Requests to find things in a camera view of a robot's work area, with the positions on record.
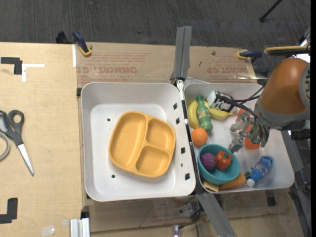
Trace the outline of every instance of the metal stand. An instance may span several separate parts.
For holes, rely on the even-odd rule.
[[[259,18],[260,22],[264,22],[265,18],[270,14],[271,11],[281,2],[282,0],[276,1],[276,3],[264,14],[262,17]]]

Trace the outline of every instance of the scissor blade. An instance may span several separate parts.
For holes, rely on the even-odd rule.
[[[21,155],[23,157],[23,160],[24,160],[26,166],[28,167],[31,175],[34,176],[33,168],[32,168],[32,165],[31,165],[31,161],[29,159],[28,153],[26,152],[26,148],[25,148],[24,144],[20,144],[18,146],[18,148],[20,150],[20,153],[21,153]]]

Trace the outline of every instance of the white tape mark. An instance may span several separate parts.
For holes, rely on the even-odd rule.
[[[73,44],[73,67],[75,68],[77,66],[77,51],[76,51],[76,45]]]
[[[26,68],[44,68],[45,64],[22,64],[22,82],[26,82]]]

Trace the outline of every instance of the blue clamp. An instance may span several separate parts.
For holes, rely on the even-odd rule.
[[[73,36],[75,38],[75,42],[77,41],[79,44],[79,50],[84,56],[89,56],[91,54],[91,49],[87,47],[84,39],[81,37],[80,33],[76,30],[73,31]]]
[[[259,52],[259,51],[237,52],[236,56],[239,60],[246,60],[248,57],[261,58],[262,52]]]

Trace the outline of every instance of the green bottle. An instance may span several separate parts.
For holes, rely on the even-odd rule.
[[[198,119],[198,125],[201,128],[204,128],[205,130],[211,130],[213,128],[212,122],[211,122],[211,115],[209,113],[208,107],[204,104],[204,97],[203,96],[197,96],[197,119]]]

